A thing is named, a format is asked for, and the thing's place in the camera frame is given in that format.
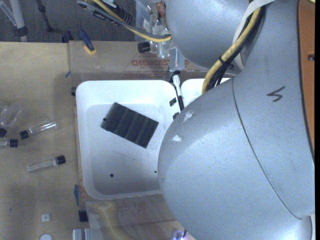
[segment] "glass vial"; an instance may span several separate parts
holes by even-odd
[[[30,126],[26,130],[21,131],[20,132],[21,140],[46,132],[48,130],[54,130],[56,128],[57,128],[57,123],[52,119],[48,119],[41,123]]]
[[[11,106],[2,105],[2,111],[0,114],[0,137],[6,136],[8,129],[12,128],[18,118],[22,115],[22,107],[14,103]]]
[[[27,164],[26,168],[28,172],[33,172],[49,167],[55,167],[66,163],[66,158],[64,155],[60,155],[57,157],[50,156],[48,158],[42,159],[37,162],[29,163]]]
[[[0,149],[17,148],[18,140],[15,138],[0,138]]]

